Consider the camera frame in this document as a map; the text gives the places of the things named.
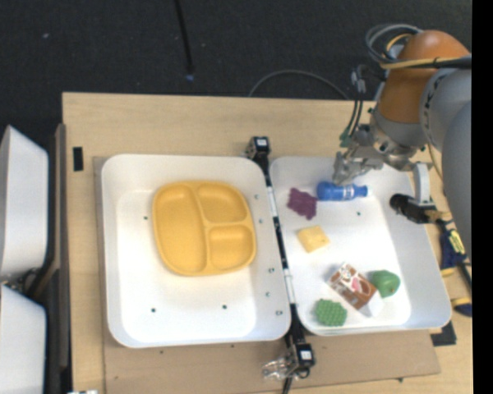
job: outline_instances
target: cable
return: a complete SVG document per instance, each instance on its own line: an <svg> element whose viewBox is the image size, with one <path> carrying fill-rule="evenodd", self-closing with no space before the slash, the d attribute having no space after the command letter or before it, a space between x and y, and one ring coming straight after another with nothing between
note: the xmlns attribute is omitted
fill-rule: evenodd
<svg viewBox="0 0 493 394"><path fill-rule="evenodd" d="M391 54L391 48L401 40L409 39L411 36L422 32L416 26L407 24L385 24L370 28L365 37L367 50L371 58L380 64L385 70L400 68L443 68L453 67L460 69L472 68L471 54L465 57L437 57L435 59L422 60L398 60ZM385 39L383 48L376 48L376 43Z"/></svg>
<svg viewBox="0 0 493 394"><path fill-rule="evenodd" d="M175 12L177 13L177 20L179 22L179 28L181 29L182 44L184 46L184 52L187 57L187 76L189 81L193 81L194 78L194 62L191 57L190 42L188 40L187 24L184 21L184 15L182 14L181 0L173 0L175 5Z"/></svg>
<svg viewBox="0 0 493 394"><path fill-rule="evenodd" d="M293 376L292 375L289 375L286 379L285 379L285 384L283 385L283 392L282 394L288 394L290 392L290 388L293 384Z"/></svg>
<svg viewBox="0 0 493 394"><path fill-rule="evenodd" d="M362 110L363 110L363 99L358 99L357 101L355 101L355 103L357 104L357 112L356 112L356 118L354 119L354 125L352 126L352 131L349 133L351 137L360 124L360 118L362 117Z"/></svg>
<svg viewBox="0 0 493 394"><path fill-rule="evenodd" d="M354 133L354 129L356 128L354 121L356 120L357 113L358 113L358 99L354 99L354 108L352 109L352 115L348 121L346 128L349 137L352 136L352 134Z"/></svg>
<svg viewBox="0 0 493 394"><path fill-rule="evenodd" d="M472 56L467 55L465 57L437 57L437 58L423 58L419 60L402 60L399 62L384 62L380 64L380 67L385 70L391 69L403 69L403 68L443 68L443 67L455 67L468 69L472 66Z"/></svg>
<svg viewBox="0 0 493 394"><path fill-rule="evenodd" d="M436 174L443 181L444 177L442 176L442 171L440 170L440 168L436 164L436 158L435 158L435 152L433 151L433 145L431 143L429 143L427 145L427 147L429 148L429 155L431 156L431 161L433 162L433 166L435 167Z"/></svg>
<svg viewBox="0 0 493 394"><path fill-rule="evenodd" d="M308 76L313 79L319 80L322 83L325 83L328 85L330 88L334 89L336 92L338 92L344 99L349 99L347 94L343 92L338 86L336 86L334 83L328 81L327 79L315 75L314 73L310 73L308 71L302 71L302 70L280 70L280 71L275 71L273 73L270 73L263 78L261 78L255 85L252 87L251 91L248 93L248 97L251 97L254 92L256 92L257 88L259 88L263 83L265 83L267 80L272 79L273 77L276 76L281 76L281 75L302 75L302 76Z"/></svg>

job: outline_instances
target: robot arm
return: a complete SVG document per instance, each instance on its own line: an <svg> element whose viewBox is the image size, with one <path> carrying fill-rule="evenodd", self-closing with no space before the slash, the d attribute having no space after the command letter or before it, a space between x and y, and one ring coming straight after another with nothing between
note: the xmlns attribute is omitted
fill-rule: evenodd
<svg viewBox="0 0 493 394"><path fill-rule="evenodd" d="M375 50L388 34L383 50ZM411 157L433 145L442 153L449 208L471 258L471 54L444 32L409 25L376 27L366 41L388 76L369 124L355 125L347 149L336 154L333 182L348 185L384 163L415 171Z"/></svg>

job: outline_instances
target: green toy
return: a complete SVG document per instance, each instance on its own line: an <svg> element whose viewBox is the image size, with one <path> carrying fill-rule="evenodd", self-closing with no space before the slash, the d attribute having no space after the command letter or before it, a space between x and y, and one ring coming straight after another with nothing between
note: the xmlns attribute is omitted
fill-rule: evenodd
<svg viewBox="0 0 493 394"><path fill-rule="evenodd" d="M400 277L388 270L373 272L371 283L376 286L380 296L386 298L396 293L400 286Z"/></svg>
<svg viewBox="0 0 493 394"><path fill-rule="evenodd" d="M318 321L329 327L341 327L347 319L347 310L332 300L318 300L315 312Z"/></svg>

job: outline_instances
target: yellow divided plate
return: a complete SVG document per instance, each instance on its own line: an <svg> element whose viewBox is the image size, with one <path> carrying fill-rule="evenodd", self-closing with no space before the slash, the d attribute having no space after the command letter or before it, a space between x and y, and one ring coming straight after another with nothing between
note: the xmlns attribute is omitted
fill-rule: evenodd
<svg viewBox="0 0 493 394"><path fill-rule="evenodd" d="M205 276L247 266L256 256L248 204L233 186L180 181L162 186L153 202L155 242L175 273Z"/></svg>

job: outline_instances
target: purple object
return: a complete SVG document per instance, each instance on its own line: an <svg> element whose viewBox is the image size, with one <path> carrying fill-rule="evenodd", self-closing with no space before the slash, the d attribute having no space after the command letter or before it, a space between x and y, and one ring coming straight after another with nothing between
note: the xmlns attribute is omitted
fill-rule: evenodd
<svg viewBox="0 0 493 394"><path fill-rule="evenodd" d="M305 216L306 220L311 220L316 215L316 203L318 199L305 191L296 188L290 189L287 207L299 214Z"/></svg>

